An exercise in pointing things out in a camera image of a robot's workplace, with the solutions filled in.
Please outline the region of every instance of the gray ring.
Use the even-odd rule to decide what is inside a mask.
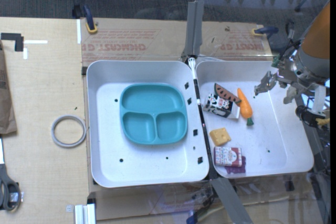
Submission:
[[[82,134],[82,137],[78,141],[76,141],[74,143],[71,143],[71,144],[67,144],[67,143],[61,142],[60,140],[58,140],[56,138],[55,128],[56,128],[56,125],[62,120],[75,120],[82,126],[83,134]],[[61,117],[58,117],[57,119],[55,119],[55,121],[53,122],[53,125],[51,126],[51,137],[54,140],[54,142],[61,147],[75,147],[75,146],[78,146],[80,143],[82,143],[84,141],[85,136],[86,136],[85,122],[80,117],[75,116],[75,115],[63,115]]]

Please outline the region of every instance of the toy carrot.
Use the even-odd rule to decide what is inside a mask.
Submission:
[[[241,102],[238,103],[237,105],[240,107],[240,114],[247,119],[247,126],[251,126],[253,125],[253,121],[251,119],[252,114],[253,114],[253,110],[252,107],[250,105],[250,103],[248,102],[246,96],[243,94],[243,92],[241,91],[240,88],[238,88],[237,90],[238,93],[238,98],[241,99]]]

